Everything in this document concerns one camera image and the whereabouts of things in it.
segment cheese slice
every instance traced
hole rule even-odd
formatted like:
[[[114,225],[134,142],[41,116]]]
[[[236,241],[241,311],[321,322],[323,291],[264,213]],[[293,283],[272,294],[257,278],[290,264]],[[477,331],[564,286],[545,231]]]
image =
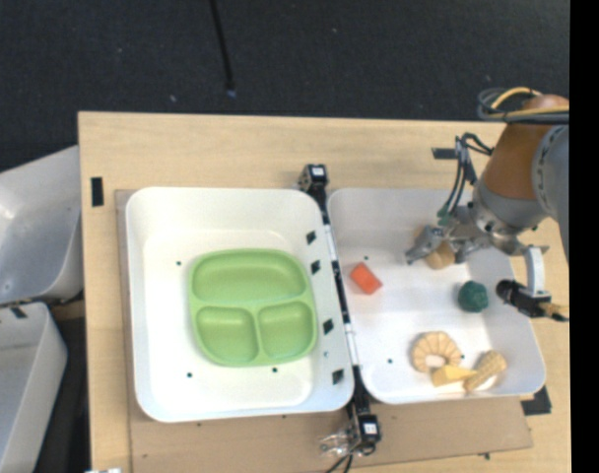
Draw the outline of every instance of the cheese slice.
[[[454,367],[452,365],[444,365],[433,372],[431,380],[433,385],[438,387],[439,385],[447,385],[448,383],[465,380],[475,373],[477,372],[474,370]]]

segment black carpet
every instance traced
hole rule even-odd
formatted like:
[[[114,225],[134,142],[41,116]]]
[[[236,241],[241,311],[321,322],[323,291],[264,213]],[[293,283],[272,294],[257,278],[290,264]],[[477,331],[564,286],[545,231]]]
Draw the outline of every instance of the black carpet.
[[[570,0],[0,0],[0,171],[79,110],[476,118],[489,87],[568,97]]]

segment cable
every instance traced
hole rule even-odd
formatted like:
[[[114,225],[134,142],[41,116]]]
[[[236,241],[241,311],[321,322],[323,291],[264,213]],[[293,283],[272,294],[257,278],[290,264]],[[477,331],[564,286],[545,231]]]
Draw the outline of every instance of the cable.
[[[212,12],[212,19],[214,21],[214,28],[217,32],[217,39],[219,41],[219,48],[221,49],[221,58],[223,59],[223,66],[225,68],[226,75],[226,91],[230,98],[236,98],[236,86],[233,80],[232,63],[230,61],[230,53],[228,52],[227,42],[225,40],[225,34],[223,32],[223,25],[221,23],[221,14],[219,12],[219,6],[217,0],[208,0],[210,3],[210,10]]]
[[[455,197],[455,202],[453,203],[452,208],[450,209],[450,214],[453,215],[455,213],[455,209],[457,208],[457,205],[459,205],[459,201],[461,200],[461,195],[464,192],[464,186],[466,185],[466,163],[464,163],[463,161],[460,161],[461,164],[461,168],[463,169],[462,174],[461,174],[461,181],[459,183],[459,191],[457,192],[457,196]]]
[[[475,143],[479,146],[479,148],[476,148],[474,146],[471,146],[470,144],[467,144],[466,142],[468,140],[474,140]],[[492,147],[488,147],[486,144],[484,144],[482,142],[482,140],[475,135],[474,133],[466,133],[463,137],[464,140],[464,145],[468,148],[468,149],[472,149],[473,151],[477,151],[478,153],[482,153],[482,154],[487,154],[488,156],[491,156],[493,153],[493,148]]]
[[[562,105],[550,108],[525,108],[501,110],[499,107],[510,99],[521,97],[532,99],[541,96],[530,88],[512,88],[509,90],[492,88],[480,92],[477,113],[486,121],[520,122],[529,124],[568,124],[569,107]]]
[[[455,193],[457,192],[457,187],[459,186],[459,183],[461,182],[461,175],[462,175],[461,160],[459,158],[457,158],[457,173],[455,174],[455,182],[453,183],[453,188],[451,189],[450,194],[448,195],[448,199],[444,203],[444,208],[440,212],[443,212],[444,209],[445,209],[446,213],[449,212],[450,210],[452,210],[450,207],[450,204],[453,201]]]
[[[352,459],[354,459],[354,455],[353,455],[354,450],[350,450],[350,452],[348,452],[348,455],[344,455],[343,457],[341,457],[341,459],[339,459],[337,462],[335,462],[330,469],[328,469],[325,473],[332,473],[333,471],[335,471],[339,466],[341,466],[341,464],[343,463],[343,461],[345,461],[346,459],[348,459],[348,463],[346,464],[345,469],[343,470],[344,473],[350,471],[350,467],[352,466]]]
[[[376,444],[375,443],[367,444],[365,446],[365,449],[361,449],[361,450],[359,450],[359,452],[360,452],[360,454],[363,457],[367,457],[368,455],[372,455],[373,453],[376,452]]]

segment black wire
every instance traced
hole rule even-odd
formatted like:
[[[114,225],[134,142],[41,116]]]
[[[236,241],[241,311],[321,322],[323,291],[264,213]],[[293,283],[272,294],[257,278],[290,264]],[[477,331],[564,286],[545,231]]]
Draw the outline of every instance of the black wire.
[[[480,147],[475,147],[471,144],[464,144],[464,147],[467,147],[468,149],[470,149],[471,151],[475,151],[476,153],[481,153],[484,154],[486,156],[491,156],[492,155],[492,150],[489,149],[481,149]]]
[[[366,445],[366,448],[364,450],[360,450],[360,452],[365,457],[367,457],[368,455],[372,455],[376,452],[376,445],[374,443]]]
[[[457,186],[459,185],[459,181],[461,179],[461,172],[461,160],[457,158],[457,173],[455,174],[455,182],[453,183],[453,188],[451,189],[450,194],[448,195],[448,199],[444,203],[447,210],[450,210],[450,202],[453,200],[455,192],[457,191]]]
[[[490,88],[488,90],[481,91],[477,96],[477,114],[480,119],[494,122],[506,122],[506,123],[521,123],[521,124],[568,124],[568,110],[562,112],[543,112],[540,114],[514,114],[508,116],[509,111],[502,110],[500,108],[492,107],[494,102],[500,95],[505,93],[503,88]],[[532,99],[536,97],[533,90],[529,93],[517,93],[513,98],[522,97],[523,99]],[[491,114],[500,115],[505,114],[502,118],[491,117]]]
[[[488,155],[491,155],[493,153],[493,148],[492,147],[488,147],[486,144],[484,144],[482,142],[482,140],[475,135],[474,133],[468,133],[467,135],[467,139],[472,139],[475,141],[475,143],[481,148],[483,149],[486,153],[488,153]],[[470,149],[472,149],[473,151],[478,151],[477,149],[475,149],[474,147],[469,146],[468,144],[465,144],[467,147],[469,147]]]
[[[210,3],[210,10],[212,11],[212,19],[214,21],[214,28],[217,32],[217,39],[219,41],[219,48],[221,49],[221,57],[223,59],[223,66],[225,68],[226,75],[226,90],[229,96],[235,97],[235,82],[233,80],[232,63],[230,62],[230,53],[228,52],[227,42],[225,40],[225,34],[223,32],[223,25],[221,23],[221,14],[219,13],[219,6],[217,0],[208,0]]]
[[[459,184],[459,192],[457,193],[455,202],[453,203],[453,206],[450,209],[450,214],[455,213],[455,209],[457,208],[457,205],[459,205],[459,200],[461,200],[461,195],[464,192],[464,186],[466,185],[466,165],[467,164],[468,164],[468,162],[464,163],[463,161],[460,160],[460,165],[461,165],[461,168],[463,169],[462,176],[461,176],[461,183]]]
[[[348,464],[346,464],[346,469],[344,470],[344,473],[346,471],[349,471],[350,470],[350,466],[352,465],[352,459],[354,458],[353,452],[354,452],[354,450],[350,450],[350,452],[348,453],[348,455],[344,455],[341,459],[339,459],[337,462],[335,462],[330,467],[330,469],[328,469],[328,471],[326,471],[325,473],[332,473],[339,466],[341,466],[341,464],[343,463],[343,461],[345,461],[346,459],[348,459]]]

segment green plate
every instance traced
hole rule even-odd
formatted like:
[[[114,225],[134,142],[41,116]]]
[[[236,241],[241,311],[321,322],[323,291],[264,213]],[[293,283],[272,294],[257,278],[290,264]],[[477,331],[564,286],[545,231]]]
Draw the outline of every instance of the green plate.
[[[197,258],[188,298],[197,342],[221,365],[294,361],[317,339],[310,281],[301,263],[282,250],[222,250]]]

